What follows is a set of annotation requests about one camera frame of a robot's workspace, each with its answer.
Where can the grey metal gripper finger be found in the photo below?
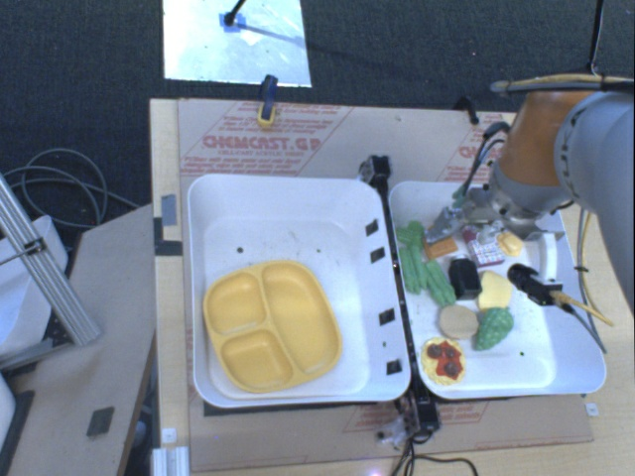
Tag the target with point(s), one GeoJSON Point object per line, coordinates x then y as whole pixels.
{"type": "Point", "coordinates": [445, 223]}
{"type": "Point", "coordinates": [490, 232]}

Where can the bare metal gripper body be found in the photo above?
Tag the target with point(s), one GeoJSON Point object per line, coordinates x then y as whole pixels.
{"type": "Point", "coordinates": [483, 208]}

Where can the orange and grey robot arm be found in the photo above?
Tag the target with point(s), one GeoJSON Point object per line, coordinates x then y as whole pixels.
{"type": "Point", "coordinates": [590, 137]}

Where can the red and white checked packet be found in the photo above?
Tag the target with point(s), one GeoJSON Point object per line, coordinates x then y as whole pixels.
{"type": "Point", "coordinates": [487, 253]}

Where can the small yellow toy food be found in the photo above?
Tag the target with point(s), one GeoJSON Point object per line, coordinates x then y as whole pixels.
{"type": "Point", "coordinates": [511, 244]}

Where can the orange cracker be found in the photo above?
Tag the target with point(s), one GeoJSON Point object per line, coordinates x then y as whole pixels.
{"type": "Point", "coordinates": [441, 249]}

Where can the black box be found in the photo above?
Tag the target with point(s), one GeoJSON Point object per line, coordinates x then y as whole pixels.
{"type": "Point", "coordinates": [464, 278]}

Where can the green asparagus bunch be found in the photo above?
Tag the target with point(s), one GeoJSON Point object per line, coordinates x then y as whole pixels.
{"type": "Point", "coordinates": [413, 271]}
{"type": "Point", "coordinates": [440, 283]}

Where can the yellow cheese wedge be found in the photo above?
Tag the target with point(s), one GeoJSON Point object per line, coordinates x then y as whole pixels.
{"type": "Point", "coordinates": [494, 290]}

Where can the tan round biscuit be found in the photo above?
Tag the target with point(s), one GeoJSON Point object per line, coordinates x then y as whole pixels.
{"type": "Point", "coordinates": [457, 321]}

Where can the green grapes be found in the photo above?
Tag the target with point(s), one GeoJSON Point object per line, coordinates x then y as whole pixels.
{"type": "Point", "coordinates": [492, 328]}

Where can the white plastic tray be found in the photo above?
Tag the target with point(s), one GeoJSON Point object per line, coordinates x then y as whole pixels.
{"type": "Point", "coordinates": [278, 216]}
{"type": "Point", "coordinates": [526, 355]}

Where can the yellow spaghetti with red meatballs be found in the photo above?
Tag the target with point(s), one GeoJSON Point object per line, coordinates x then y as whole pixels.
{"type": "Point", "coordinates": [443, 361]}

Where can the yellow divided plate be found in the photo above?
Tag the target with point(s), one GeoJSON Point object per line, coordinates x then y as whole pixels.
{"type": "Point", "coordinates": [270, 325]}

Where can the brown cardboard board red print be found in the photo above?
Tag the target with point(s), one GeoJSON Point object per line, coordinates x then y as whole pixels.
{"type": "Point", "coordinates": [297, 439]}

